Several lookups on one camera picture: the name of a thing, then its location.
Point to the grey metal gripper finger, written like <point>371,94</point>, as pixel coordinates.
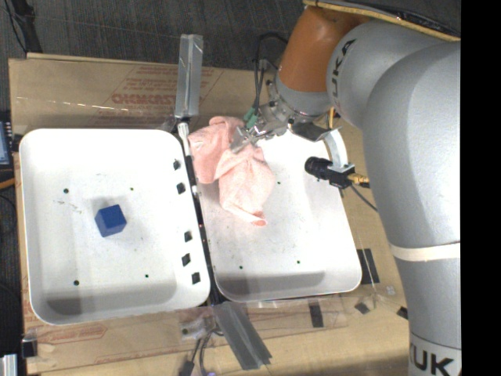
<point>239,145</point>
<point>240,133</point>

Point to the brown cardboard board, red print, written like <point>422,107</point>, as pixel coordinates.
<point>98,88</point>

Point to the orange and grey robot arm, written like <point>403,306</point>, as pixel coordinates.
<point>411,131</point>

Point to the black cylinder on white bracket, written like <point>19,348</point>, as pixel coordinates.
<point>328,171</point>

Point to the blue cube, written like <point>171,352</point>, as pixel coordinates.
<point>111,221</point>

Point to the pink cloth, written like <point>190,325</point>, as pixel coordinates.
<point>242,178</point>

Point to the white plastic tray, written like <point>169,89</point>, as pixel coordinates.
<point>289,225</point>
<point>117,163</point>

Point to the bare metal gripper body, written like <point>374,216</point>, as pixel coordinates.
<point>272,118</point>

